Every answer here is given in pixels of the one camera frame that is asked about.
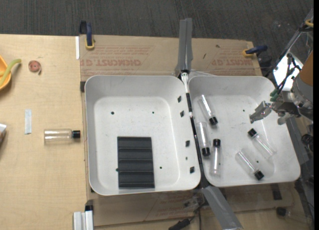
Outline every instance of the white strip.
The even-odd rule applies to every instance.
[[[76,36],[75,37],[75,54],[76,54],[76,59],[80,59],[80,37]]]
[[[31,124],[31,109],[24,110],[24,134],[32,133],[32,124]]]

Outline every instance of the wooden table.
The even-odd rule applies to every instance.
[[[0,92],[0,123],[7,125],[0,145],[0,229],[71,230],[73,212],[83,211],[87,202],[84,140],[45,145],[43,131],[83,132],[75,37],[0,35],[0,55],[7,63],[22,59],[12,70],[11,83]],[[40,75],[28,70],[31,60],[41,63]],[[32,110],[31,134],[24,134],[25,109]],[[301,208],[296,192],[294,200]],[[308,229],[278,219],[275,210],[236,215],[245,229]],[[198,218],[194,221],[188,229],[198,229]],[[168,229],[176,222],[97,229]],[[203,229],[220,229],[220,225],[215,217],[203,216]]]

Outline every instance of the blue clamp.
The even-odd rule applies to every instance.
[[[261,45],[261,46],[256,46],[254,48],[248,49],[248,50],[243,50],[243,55],[244,57],[252,57],[254,53],[257,54],[257,56],[268,49],[267,45]]]
[[[81,21],[80,34],[86,34],[85,48],[88,50],[94,49],[94,40],[92,38],[92,26],[91,23]]]

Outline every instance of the clear vial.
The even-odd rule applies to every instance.
[[[269,145],[267,139],[261,134],[258,134],[255,129],[250,129],[248,134],[252,138],[254,146],[259,150],[264,158],[269,159],[276,154],[276,151]]]
[[[44,130],[44,142],[56,143],[56,142],[72,142],[73,139],[79,139],[81,137],[81,131],[72,131],[71,129],[45,129]]]
[[[217,118],[213,113],[212,105],[208,102],[205,95],[201,95],[201,97],[198,99],[198,104],[210,124],[216,125],[218,123]]]
[[[210,155],[210,141],[208,138],[207,124],[205,122],[196,123],[196,132],[203,156]]]
[[[264,174],[243,149],[236,153],[235,159],[248,174],[253,174],[257,180],[264,177]]]
[[[220,139],[213,140],[211,173],[213,175],[220,175]]]
[[[282,217],[286,220],[297,221],[308,226],[311,225],[313,221],[312,218],[307,217],[304,212],[296,211],[293,209],[277,207],[276,212],[279,217]]]

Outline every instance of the green wire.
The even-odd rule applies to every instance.
[[[7,78],[8,74],[10,73],[12,67],[17,64],[17,63],[21,63],[21,59],[15,59],[13,61],[11,61],[11,63],[8,64],[8,67],[6,68],[1,80],[0,80],[0,87],[3,85],[5,79]]]

